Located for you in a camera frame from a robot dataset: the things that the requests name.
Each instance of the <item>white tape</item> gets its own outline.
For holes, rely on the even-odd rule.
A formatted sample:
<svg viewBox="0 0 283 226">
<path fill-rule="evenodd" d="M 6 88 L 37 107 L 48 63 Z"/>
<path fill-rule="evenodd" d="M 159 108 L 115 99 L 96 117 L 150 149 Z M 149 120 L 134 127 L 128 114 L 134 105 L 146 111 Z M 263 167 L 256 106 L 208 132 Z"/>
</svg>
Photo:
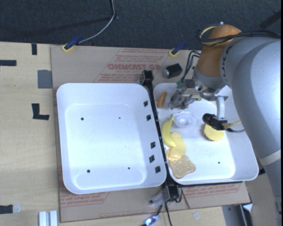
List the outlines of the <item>white tape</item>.
<svg viewBox="0 0 283 226">
<path fill-rule="evenodd" d="M 281 159 L 281 149 L 279 151 L 276 151 L 275 153 L 270 154 L 267 157 L 259 159 L 259 161 L 261 162 L 262 166 L 267 166 L 279 159 Z"/>
</svg>

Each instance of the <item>yellow toy banana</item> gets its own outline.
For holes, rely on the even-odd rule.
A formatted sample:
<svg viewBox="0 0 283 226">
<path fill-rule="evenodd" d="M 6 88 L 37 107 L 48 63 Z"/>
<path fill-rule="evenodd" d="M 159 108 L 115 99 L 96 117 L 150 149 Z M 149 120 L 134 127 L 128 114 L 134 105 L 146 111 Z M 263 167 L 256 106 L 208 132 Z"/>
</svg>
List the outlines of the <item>yellow toy banana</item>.
<svg viewBox="0 0 283 226">
<path fill-rule="evenodd" d="M 173 140 L 171 136 L 171 126 L 172 122 L 174 120 L 174 116 L 171 117 L 171 119 L 164 122 L 162 125 L 162 139 L 164 140 L 164 143 L 169 147 L 176 147 L 175 141 Z"/>
</svg>

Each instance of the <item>black fabric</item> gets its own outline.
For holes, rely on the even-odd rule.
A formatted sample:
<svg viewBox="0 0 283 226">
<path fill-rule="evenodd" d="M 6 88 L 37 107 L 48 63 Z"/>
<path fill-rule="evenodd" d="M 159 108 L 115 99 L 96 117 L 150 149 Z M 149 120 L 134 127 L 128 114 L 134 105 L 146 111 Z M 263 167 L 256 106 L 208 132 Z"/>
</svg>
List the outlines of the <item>black fabric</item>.
<svg viewBox="0 0 283 226">
<path fill-rule="evenodd" d="M 281 0 L 114 0 L 118 19 L 82 45 L 201 49 L 197 30 L 224 22 L 243 31 L 281 33 Z M 0 41 L 65 44 L 98 33 L 109 0 L 0 0 Z"/>
</svg>

